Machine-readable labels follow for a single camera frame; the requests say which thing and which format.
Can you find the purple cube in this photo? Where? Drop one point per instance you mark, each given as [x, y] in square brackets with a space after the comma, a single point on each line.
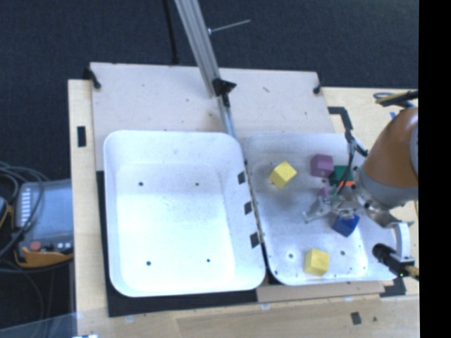
[321, 164]

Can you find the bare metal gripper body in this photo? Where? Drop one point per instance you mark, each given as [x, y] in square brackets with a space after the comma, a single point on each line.
[352, 206]

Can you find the pale wood board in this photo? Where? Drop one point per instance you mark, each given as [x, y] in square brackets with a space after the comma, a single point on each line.
[158, 100]

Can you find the yellow cube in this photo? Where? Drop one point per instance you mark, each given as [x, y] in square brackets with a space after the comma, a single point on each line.
[316, 262]
[283, 174]

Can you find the blue cube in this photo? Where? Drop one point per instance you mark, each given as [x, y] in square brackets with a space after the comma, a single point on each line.
[345, 225]

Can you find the thin black and white rod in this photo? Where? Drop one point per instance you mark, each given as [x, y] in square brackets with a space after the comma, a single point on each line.
[254, 206]

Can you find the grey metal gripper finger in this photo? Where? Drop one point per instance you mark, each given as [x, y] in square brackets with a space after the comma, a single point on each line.
[317, 216]
[322, 203]

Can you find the green cube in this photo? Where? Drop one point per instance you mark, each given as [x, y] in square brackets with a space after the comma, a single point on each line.
[340, 174]

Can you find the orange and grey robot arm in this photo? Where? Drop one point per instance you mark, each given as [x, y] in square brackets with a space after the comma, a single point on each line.
[391, 153]

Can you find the black cylinder on white bracket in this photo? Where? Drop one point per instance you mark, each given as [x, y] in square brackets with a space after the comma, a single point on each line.
[387, 255]

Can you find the white plastic tray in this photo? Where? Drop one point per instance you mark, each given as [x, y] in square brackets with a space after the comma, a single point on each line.
[176, 224]
[292, 224]

